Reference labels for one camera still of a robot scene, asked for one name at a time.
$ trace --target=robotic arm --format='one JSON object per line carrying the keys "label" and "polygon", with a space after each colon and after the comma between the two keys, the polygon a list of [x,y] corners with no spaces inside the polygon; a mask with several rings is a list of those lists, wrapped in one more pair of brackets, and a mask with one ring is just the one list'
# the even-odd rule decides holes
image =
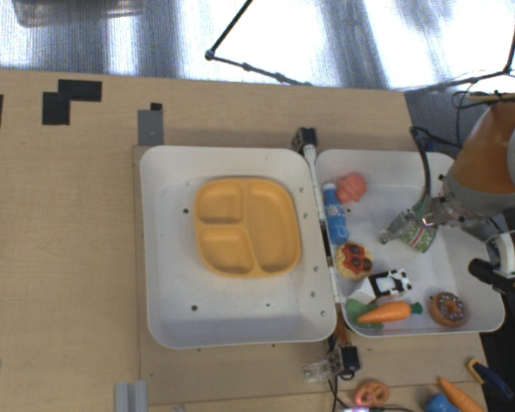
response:
{"label": "robotic arm", "polygon": [[[478,120],[457,159],[442,177],[438,197],[430,195],[427,159],[426,190],[418,203],[402,212],[382,232],[380,241],[401,238],[419,251],[433,242],[441,225],[486,220],[515,208],[515,102],[491,106]],[[494,289],[515,292],[515,252],[511,236],[495,235],[488,240],[500,254],[500,266],[475,259],[470,273]]]}

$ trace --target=toy pretzel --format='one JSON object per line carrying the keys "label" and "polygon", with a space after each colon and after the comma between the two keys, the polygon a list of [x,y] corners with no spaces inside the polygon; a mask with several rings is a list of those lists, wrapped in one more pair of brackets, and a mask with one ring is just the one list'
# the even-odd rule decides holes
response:
{"label": "toy pretzel", "polygon": [[375,408],[385,404],[389,398],[389,389],[376,380],[367,381],[354,392],[353,401],[357,406]]}

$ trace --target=wooden table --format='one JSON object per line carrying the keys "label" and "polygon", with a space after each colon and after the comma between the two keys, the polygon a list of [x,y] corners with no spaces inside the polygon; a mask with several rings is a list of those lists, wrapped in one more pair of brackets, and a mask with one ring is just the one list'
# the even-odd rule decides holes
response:
{"label": "wooden table", "polygon": [[[42,94],[59,78],[102,81],[102,101],[72,102],[70,126],[42,125]],[[295,377],[322,344],[149,344],[137,308],[137,111],[163,104],[166,144],[283,148],[307,126],[320,150],[413,150],[402,94],[4,70],[0,94],[0,412],[113,410],[114,383],[141,378],[152,412],[330,410],[324,385]],[[363,369],[342,395],[374,377],[418,410],[442,374],[484,403],[464,369],[484,360],[477,334],[353,338]],[[150,361],[166,364],[151,376]],[[253,380],[233,376],[238,361],[245,376],[254,365]]]}

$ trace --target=orange plate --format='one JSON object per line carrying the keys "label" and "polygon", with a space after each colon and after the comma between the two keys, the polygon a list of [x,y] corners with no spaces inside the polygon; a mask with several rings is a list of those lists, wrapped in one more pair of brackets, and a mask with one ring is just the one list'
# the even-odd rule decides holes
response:
{"label": "orange plate", "polygon": [[300,261],[300,229],[290,194],[251,177],[212,180],[195,197],[200,258],[223,276],[278,276]]}

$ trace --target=toy carrot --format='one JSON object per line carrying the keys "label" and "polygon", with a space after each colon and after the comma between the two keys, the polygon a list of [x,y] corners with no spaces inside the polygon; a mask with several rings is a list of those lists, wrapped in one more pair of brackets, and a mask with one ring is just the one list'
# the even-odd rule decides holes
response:
{"label": "toy carrot", "polygon": [[447,379],[439,377],[439,385],[445,392],[448,400],[462,412],[484,412],[482,407],[475,403],[467,394],[454,386]]}
{"label": "toy carrot", "polygon": [[394,320],[406,319],[412,312],[421,314],[422,311],[423,309],[419,302],[409,305],[403,300],[396,300],[395,302],[387,302],[377,308],[373,308],[369,312],[361,314],[357,318],[357,322],[359,324],[392,322]]}

